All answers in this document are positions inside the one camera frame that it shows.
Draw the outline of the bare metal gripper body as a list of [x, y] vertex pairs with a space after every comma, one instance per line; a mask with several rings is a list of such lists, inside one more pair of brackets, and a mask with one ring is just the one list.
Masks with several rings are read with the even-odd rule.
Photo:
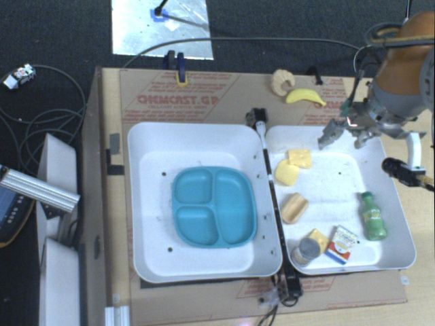
[[388, 111], [375, 98], [353, 102], [347, 113], [347, 129], [356, 137], [387, 135], [393, 139], [404, 139], [407, 132], [403, 126], [415, 121], [415, 117], [402, 117]]

